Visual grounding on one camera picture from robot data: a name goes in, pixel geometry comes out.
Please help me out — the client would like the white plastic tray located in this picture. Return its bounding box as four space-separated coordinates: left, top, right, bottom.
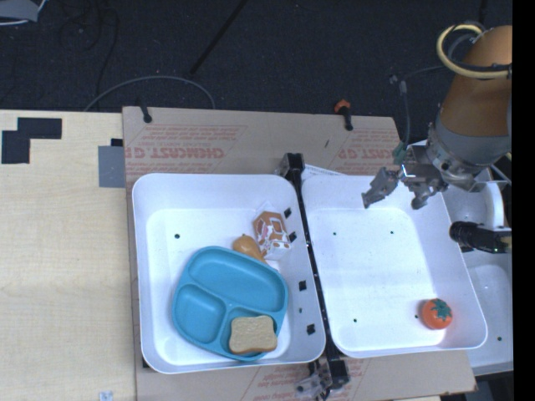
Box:
299 172 489 360
131 172 328 376

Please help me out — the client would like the tan bread slice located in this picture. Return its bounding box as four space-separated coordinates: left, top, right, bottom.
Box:
227 314 279 357

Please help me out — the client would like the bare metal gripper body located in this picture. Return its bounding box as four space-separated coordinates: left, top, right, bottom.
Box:
400 141 482 196

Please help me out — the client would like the blue divided plate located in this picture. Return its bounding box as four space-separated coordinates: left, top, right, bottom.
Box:
171 245 290 363

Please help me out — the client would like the orange tomato with green stem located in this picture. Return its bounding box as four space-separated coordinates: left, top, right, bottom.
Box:
420 297 454 331

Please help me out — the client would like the black cylinder on white bracket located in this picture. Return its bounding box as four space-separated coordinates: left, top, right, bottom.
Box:
448 179 513 255

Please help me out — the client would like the brown cardboard board red print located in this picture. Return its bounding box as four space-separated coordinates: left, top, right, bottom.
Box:
121 105 478 401

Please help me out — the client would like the orange and white carton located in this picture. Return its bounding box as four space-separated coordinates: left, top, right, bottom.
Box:
252 210 293 262

